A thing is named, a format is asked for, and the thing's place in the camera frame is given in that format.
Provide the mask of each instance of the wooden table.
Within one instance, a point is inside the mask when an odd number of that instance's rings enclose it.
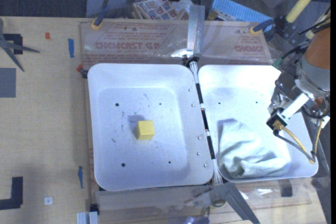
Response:
[[[1,210],[0,223],[76,223],[77,213],[88,211],[91,203],[86,80],[76,71],[82,62],[79,26],[90,19],[2,19],[4,33],[21,34],[24,45],[40,54],[17,56],[25,72],[16,69],[16,97],[0,98],[0,199],[11,196],[12,177],[23,176],[24,182],[21,208]],[[75,43],[73,58],[68,39]],[[0,67],[16,68],[4,51]],[[307,193],[310,202],[303,205],[254,212],[261,223],[326,223],[315,190]],[[45,197],[53,204],[44,205]],[[249,223],[232,210],[209,218],[211,223]],[[101,216],[100,223],[109,220]]]

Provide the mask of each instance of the yellow cube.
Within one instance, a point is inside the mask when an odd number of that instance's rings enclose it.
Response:
[[[138,121],[136,125],[136,137],[138,140],[150,140],[155,134],[153,121]]]

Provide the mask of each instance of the orange object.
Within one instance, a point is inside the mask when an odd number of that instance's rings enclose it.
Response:
[[[330,69],[330,34],[330,27],[315,34],[304,55],[312,66]]]
[[[78,73],[80,73],[80,71],[83,69],[83,66],[82,65],[79,65],[77,68],[76,68],[76,70],[77,70],[77,72]]]

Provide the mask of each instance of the red object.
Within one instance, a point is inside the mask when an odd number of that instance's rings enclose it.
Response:
[[[80,73],[80,71],[83,69],[83,66],[82,65],[79,65],[77,68],[76,68],[76,70],[77,70],[77,72],[78,73]]]

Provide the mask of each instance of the towel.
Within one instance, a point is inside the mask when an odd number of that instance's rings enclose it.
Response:
[[[288,169],[288,160],[277,156],[258,133],[242,122],[225,122],[220,139],[218,162],[232,178],[281,176]]]

